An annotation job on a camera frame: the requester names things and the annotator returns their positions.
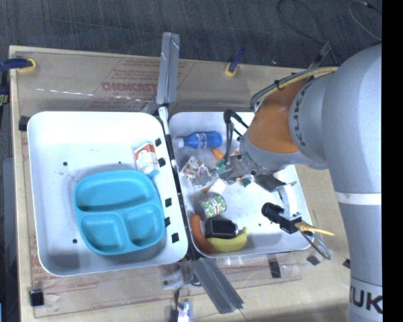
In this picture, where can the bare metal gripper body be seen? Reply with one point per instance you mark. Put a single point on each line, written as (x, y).
(236, 169)

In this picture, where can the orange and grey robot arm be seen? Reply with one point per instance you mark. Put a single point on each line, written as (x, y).
(349, 129)

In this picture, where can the small orange carrot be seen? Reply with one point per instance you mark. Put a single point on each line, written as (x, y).
(218, 153)

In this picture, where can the white carton with orange print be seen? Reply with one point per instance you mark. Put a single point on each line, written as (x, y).
(194, 170)

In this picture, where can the green and white can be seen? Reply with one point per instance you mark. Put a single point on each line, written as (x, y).
(213, 206)

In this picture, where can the blue plastic bottle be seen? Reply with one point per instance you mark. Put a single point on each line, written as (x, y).
(201, 140)

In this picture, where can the white plastic tray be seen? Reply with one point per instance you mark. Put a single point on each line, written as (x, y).
(252, 213)
(97, 139)

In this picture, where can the black box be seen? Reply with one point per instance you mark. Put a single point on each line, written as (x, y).
(220, 228)

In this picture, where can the orange sausage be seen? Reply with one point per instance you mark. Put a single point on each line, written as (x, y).
(198, 231)

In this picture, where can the yellow banana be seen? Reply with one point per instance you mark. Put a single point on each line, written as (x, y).
(230, 244)

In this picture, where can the white and red carton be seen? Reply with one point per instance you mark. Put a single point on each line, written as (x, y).
(145, 158)

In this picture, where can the blue divided plate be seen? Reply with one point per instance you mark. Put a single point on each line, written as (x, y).
(117, 210)

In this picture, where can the brown cardboard board red print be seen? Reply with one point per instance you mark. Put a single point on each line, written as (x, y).
(87, 79)

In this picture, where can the black cylinder on white bracket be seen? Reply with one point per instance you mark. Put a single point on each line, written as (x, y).
(274, 213)

